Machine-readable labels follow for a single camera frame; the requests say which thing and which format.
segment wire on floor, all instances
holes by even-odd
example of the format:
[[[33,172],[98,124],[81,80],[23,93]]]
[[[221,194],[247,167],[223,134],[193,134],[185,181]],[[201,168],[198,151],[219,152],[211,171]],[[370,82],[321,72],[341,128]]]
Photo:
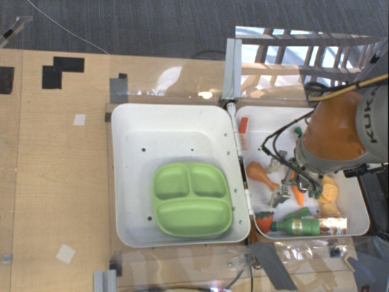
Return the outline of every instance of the wire on floor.
[[[75,33],[71,32],[69,29],[63,27],[59,22],[57,22],[56,20],[52,19],[49,15],[47,15],[46,13],[44,13],[41,9],[39,9],[33,2],[31,2],[31,0],[26,0],[35,10],[37,10],[38,12],[40,12],[40,14],[42,14],[43,16],[45,16],[47,19],[49,19],[50,21],[52,21],[54,24],[56,24],[58,27],[62,28],[63,30],[65,30],[67,33],[71,34],[73,37],[76,37],[77,39],[81,40],[81,41],[84,41],[85,43],[88,43],[89,45],[95,47],[96,49],[102,51],[103,53],[105,54],[109,54],[107,51],[105,51],[104,49],[100,48],[99,46],[97,46],[96,44],[94,43],[91,43],[90,41],[76,35]]]

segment green divided tray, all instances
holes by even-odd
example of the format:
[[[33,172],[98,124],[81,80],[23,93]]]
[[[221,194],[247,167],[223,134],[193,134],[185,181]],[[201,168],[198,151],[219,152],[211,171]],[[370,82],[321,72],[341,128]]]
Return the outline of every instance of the green divided tray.
[[[154,174],[153,208],[158,227],[173,237],[210,237],[232,223],[230,190],[211,164],[166,164]]]

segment table surface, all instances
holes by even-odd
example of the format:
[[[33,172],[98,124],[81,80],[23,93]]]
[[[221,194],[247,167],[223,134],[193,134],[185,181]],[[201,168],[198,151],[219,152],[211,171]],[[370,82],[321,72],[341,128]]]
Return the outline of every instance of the table surface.
[[[84,58],[84,73],[64,72],[61,90],[42,89],[42,66],[52,66],[54,56]],[[226,257],[244,246],[126,248],[112,229],[109,204],[109,79],[127,74],[136,102],[160,102],[153,96],[159,89],[164,102],[212,104],[224,62],[1,49],[0,66],[15,67],[12,94],[0,95],[0,255],[13,255],[11,264],[0,264],[0,291],[92,291],[93,272],[106,271],[117,249],[128,272],[118,278],[118,291],[143,284],[208,285],[211,278],[219,285],[236,276]],[[209,90],[214,98],[197,96]],[[77,114],[85,115],[84,125],[74,125]],[[352,240],[344,242],[352,251]],[[74,250],[69,263],[57,258],[63,245]],[[352,272],[323,252],[287,265],[299,289],[355,288]],[[263,270],[254,278],[254,291],[274,290]],[[233,289],[250,290],[248,272]]]

